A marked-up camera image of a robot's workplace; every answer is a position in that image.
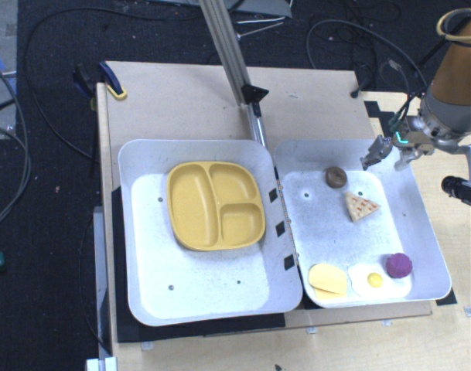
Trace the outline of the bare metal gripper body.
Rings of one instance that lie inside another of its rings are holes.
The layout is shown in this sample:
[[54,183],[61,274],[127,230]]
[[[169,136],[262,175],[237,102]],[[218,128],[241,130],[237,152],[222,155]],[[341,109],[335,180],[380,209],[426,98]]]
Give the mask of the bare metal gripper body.
[[450,118],[444,124],[435,116],[406,116],[391,119],[392,143],[408,156],[431,155],[440,150],[450,155],[463,153],[459,143],[471,134],[471,119]]

